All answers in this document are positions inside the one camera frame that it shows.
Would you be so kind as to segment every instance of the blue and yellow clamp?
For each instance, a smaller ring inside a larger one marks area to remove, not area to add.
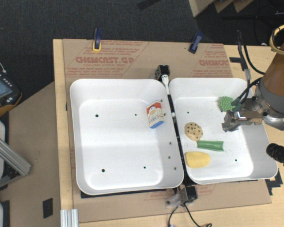
[[[99,52],[101,50],[101,28],[96,27],[94,31],[95,40],[93,42],[93,51]]]
[[[192,43],[188,49],[189,52],[195,54],[195,52],[197,51],[197,48],[198,48],[198,44],[200,43],[201,39],[203,38],[203,34],[198,31],[194,38],[192,39]]]

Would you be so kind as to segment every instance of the robotic arm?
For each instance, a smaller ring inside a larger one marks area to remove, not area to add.
[[[222,123],[225,132],[262,121],[284,131],[284,43],[280,49],[274,44],[274,37],[283,29],[284,25],[277,28],[270,38],[270,46],[277,54],[266,73],[250,84],[256,86],[255,95],[246,98],[240,107],[226,112]]]

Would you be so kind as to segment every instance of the cookie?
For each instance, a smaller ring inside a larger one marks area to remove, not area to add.
[[[185,135],[191,140],[198,141],[202,137],[203,131],[200,125],[190,122],[185,125]]]
[[[209,165],[210,156],[199,151],[190,151],[185,154],[186,162],[190,168],[201,168]]]

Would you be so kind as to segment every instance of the small box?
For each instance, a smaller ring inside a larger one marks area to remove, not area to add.
[[[150,128],[157,128],[159,125],[164,123],[164,115],[159,101],[155,101],[148,105],[146,111]]]

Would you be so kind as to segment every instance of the black floor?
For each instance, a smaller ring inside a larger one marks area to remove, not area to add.
[[[240,13],[231,4],[222,13],[210,5],[196,18],[188,0],[161,0],[139,9],[145,0],[0,0],[0,61],[23,93],[23,100],[53,81],[55,38],[190,42],[202,31],[203,43],[268,43],[272,28],[284,17],[225,19],[284,12],[284,0],[255,0]]]

